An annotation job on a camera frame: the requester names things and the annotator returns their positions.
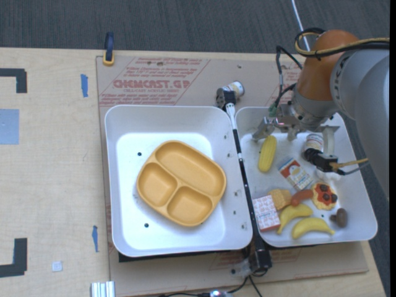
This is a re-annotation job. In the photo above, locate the pink and white box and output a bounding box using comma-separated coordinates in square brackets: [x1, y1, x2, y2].
[252, 194, 282, 233]

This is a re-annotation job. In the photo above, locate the brown lumpy toy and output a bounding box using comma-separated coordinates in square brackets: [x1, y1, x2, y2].
[329, 207, 349, 228]

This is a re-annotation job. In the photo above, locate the thin black and white rod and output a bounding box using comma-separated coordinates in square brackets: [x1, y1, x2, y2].
[225, 103, 264, 251]

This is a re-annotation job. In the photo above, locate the brown cardboard board red print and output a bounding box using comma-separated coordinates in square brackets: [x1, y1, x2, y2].
[95, 55, 369, 294]

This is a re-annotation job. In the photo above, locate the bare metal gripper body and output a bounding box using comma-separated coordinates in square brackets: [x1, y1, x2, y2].
[273, 103, 328, 133]

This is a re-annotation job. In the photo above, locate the white plastic tray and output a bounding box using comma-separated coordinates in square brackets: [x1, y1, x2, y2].
[104, 104, 254, 258]
[234, 106, 379, 249]

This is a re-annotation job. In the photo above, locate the small white and yellow can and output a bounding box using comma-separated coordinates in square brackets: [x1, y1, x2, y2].
[222, 80, 246, 100]
[304, 133, 325, 153]

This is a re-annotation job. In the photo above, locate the black cylinder on white bracket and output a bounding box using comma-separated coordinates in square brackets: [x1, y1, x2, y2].
[302, 124, 341, 173]

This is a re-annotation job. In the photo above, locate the white and red carton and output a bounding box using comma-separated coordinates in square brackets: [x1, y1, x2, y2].
[276, 157, 314, 192]

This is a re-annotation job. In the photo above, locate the yellow corn cob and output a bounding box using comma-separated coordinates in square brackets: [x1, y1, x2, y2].
[257, 134, 278, 173]

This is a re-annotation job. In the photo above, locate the yellow waffle biscuit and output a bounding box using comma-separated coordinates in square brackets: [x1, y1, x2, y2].
[267, 188, 293, 211]

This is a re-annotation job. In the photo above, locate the yellow divided plate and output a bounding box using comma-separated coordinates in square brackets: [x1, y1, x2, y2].
[136, 139, 228, 228]

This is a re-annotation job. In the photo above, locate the yellow banana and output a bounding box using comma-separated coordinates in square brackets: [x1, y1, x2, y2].
[291, 217, 336, 241]
[276, 203, 314, 236]

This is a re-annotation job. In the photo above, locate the yellow and red pizza slice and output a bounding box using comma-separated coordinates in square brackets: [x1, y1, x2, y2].
[310, 181, 339, 211]

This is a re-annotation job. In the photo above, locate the orange-brown sausage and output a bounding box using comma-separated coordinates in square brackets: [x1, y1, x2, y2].
[290, 188, 315, 207]

